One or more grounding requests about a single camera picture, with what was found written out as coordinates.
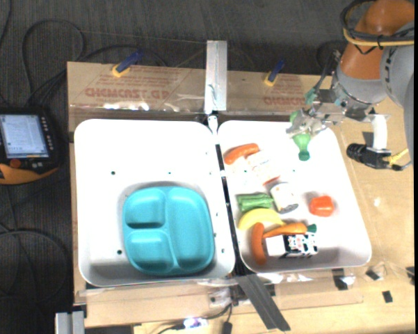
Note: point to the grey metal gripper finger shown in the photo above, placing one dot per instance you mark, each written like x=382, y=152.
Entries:
x=318, y=127
x=295, y=125

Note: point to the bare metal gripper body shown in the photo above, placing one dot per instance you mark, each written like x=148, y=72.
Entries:
x=334, y=111

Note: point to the green plastic bottle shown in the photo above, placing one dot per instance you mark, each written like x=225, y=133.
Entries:
x=302, y=144

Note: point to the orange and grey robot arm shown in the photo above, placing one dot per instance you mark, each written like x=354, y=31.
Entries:
x=367, y=57

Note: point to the white plastic tray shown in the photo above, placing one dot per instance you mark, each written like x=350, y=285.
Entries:
x=334, y=172
x=142, y=151

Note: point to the white bottle with orange print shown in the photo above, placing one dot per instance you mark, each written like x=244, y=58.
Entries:
x=259, y=169

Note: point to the orange sausage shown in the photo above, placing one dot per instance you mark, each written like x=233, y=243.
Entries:
x=241, y=152
x=258, y=245

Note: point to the small white can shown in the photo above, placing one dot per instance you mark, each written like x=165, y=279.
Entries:
x=283, y=197

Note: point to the green bean pods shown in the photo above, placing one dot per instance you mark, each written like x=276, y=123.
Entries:
x=254, y=202

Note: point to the yellow banana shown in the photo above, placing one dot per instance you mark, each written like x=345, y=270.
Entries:
x=261, y=216

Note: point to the orange carrot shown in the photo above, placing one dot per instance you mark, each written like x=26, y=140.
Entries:
x=287, y=229

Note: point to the white carton with black spots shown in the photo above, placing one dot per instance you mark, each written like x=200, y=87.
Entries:
x=292, y=245

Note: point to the blue divided plate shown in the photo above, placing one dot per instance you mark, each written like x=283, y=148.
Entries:
x=187, y=228

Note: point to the brown cardboard board red print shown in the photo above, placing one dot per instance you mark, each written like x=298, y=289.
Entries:
x=142, y=89

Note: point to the black cylinder on white bracket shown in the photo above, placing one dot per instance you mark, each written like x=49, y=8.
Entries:
x=377, y=155

